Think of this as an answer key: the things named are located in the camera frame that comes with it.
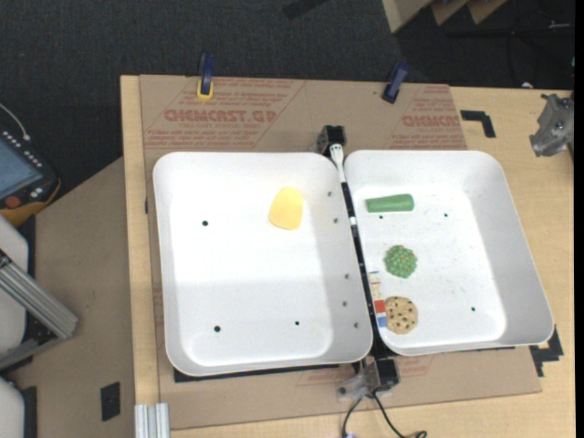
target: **black carpet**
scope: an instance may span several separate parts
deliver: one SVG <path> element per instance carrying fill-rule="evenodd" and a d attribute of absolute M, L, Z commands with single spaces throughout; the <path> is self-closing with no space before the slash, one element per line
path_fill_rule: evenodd
<path fill-rule="evenodd" d="M 381 0 L 0 0 L 0 102 L 23 122 L 62 179 L 61 195 L 121 156 L 120 75 L 383 81 L 401 58 L 412 82 L 573 89 L 574 36 L 543 41 L 553 58 L 487 28 L 574 23 L 575 0 L 511 0 L 482 25 L 466 9 L 444 26 L 424 9 L 392 34 Z M 0 111 L 0 123 L 11 120 Z"/>

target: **blue clamp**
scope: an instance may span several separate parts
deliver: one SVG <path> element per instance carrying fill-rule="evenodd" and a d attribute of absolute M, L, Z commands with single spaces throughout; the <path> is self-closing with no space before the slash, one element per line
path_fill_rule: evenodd
<path fill-rule="evenodd" d="M 400 85 L 405 80 L 410 72 L 410 65 L 406 61 L 399 62 L 391 73 L 390 83 L 385 87 L 381 98 L 387 100 L 391 104 L 395 102 L 400 93 Z"/>
<path fill-rule="evenodd" d="M 213 54 L 203 54 L 201 56 L 201 79 L 197 82 L 197 97 L 202 100 L 209 100 L 213 97 L 213 63 L 215 56 Z"/>

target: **wooden table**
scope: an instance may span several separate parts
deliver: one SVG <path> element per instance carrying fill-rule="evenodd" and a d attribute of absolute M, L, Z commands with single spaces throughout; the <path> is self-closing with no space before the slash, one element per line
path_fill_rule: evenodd
<path fill-rule="evenodd" d="M 140 79 L 120 80 L 128 211 L 131 317 L 136 403 L 160 401 L 154 338 L 148 222 L 144 213 Z M 560 97 L 567 92 L 554 91 Z M 393 409 L 402 433 L 424 429 L 432 438 L 453 436 L 569 437 L 576 434 L 574 373 L 574 166 L 568 151 L 536 157 L 528 135 L 537 129 L 542 91 L 452 88 L 459 110 L 490 115 L 496 138 L 480 124 L 463 122 L 470 150 L 494 156 L 503 166 L 537 271 L 558 327 L 564 356 L 546 363 L 543 391 L 527 396 Z M 338 438 L 341 414 L 199 428 L 173 438 Z M 359 438 L 391 436 L 379 412 L 356 412 L 350 428 Z"/>

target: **tray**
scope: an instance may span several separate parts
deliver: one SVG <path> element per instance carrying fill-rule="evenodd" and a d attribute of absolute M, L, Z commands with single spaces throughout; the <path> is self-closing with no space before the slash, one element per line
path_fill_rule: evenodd
<path fill-rule="evenodd" d="M 191 376 L 362 359 L 372 332 L 333 164 L 315 153 L 172 152 L 153 172 L 166 349 Z M 284 187 L 301 226 L 272 225 Z"/>
<path fill-rule="evenodd" d="M 480 151 L 355 151 L 345 161 L 378 328 L 401 355 L 538 344 L 553 322 L 504 172 Z M 408 193 L 411 212 L 368 213 L 365 200 Z M 407 278 L 383 258 L 403 245 L 417 257 Z M 382 303 L 407 297 L 418 324 L 386 327 Z"/>

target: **wire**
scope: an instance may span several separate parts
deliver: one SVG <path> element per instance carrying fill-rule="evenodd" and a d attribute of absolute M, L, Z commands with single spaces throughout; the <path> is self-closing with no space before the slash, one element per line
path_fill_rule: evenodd
<path fill-rule="evenodd" d="M 355 410 L 355 408 L 359 405 L 359 403 L 362 401 L 362 399 L 364 397 L 373 399 L 375 402 L 377 402 L 377 405 L 380 408 L 381 413 L 383 414 L 383 418 L 385 419 L 385 422 L 387 422 L 387 424 L 390 426 L 390 428 L 393 430 L 393 432 L 398 435 L 399 438 L 407 438 L 406 436 L 402 435 L 400 432 L 398 432 L 398 430 L 393 426 L 393 423 L 391 423 L 390 418 L 388 417 L 387 413 L 385 412 L 385 408 L 383 407 L 383 404 L 381 404 L 380 398 L 377 397 L 377 391 L 379 391 L 379 389 L 374 390 L 371 394 L 364 394 L 363 396 L 361 396 L 360 398 L 358 398 L 353 405 L 350 407 L 349 411 L 347 412 L 347 415 L 345 416 L 345 420 L 343 421 L 343 427 L 342 427 L 342 438 L 345 438 L 347 436 L 347 422 L 349 421 L 349 417 L 351 415 L 351 413 Z M 417 432 L 415 435 L 415 438 L 426 438 L 428 436 L 428 433 L 426 431 L 421 431 L 421 432 Z"/>
<path fill-rule="evenodd" d="M 10 117 L 12 117 L 12 119 L 16 122 L 16 125 L 18 125 L 18 128 L 22 131 L 22 139 L 25 141 L 30 141 L 30 136 L 28 135 L 28 133 L 26 132 L 26 128 L 24 127 L 24 125 L 21 123 L 21 121 L 18 119 L 18 117 L 12 113 L 8 107 L 6 107 L 2 102 L 0 102 L 0 108 L 6 112 L 8 115 L 10 115 Z"/>

